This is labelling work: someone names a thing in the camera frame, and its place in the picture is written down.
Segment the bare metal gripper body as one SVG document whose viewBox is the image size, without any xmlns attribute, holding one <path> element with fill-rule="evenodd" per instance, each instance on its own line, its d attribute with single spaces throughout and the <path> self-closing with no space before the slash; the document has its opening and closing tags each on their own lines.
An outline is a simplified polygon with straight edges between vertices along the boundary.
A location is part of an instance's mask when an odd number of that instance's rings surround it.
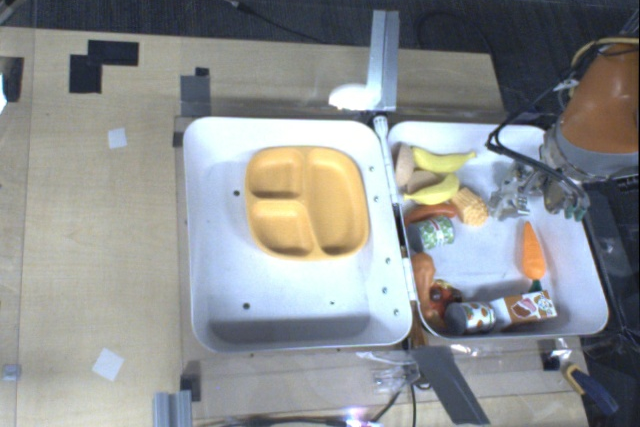
<svg viewBox="0 0 640 427">
<path fill-rule="evenodd" d="M 566 218 L 584 218 L 588 211 L 588 196 L 571 179 L 555 177 L 539 168 L 514 162 L 503 178 L 503 191 L 510 203 L 511 198 L 521 194 L 542 199 L 544 209 L 550 214 L 562 213 Z"/>
</svg>

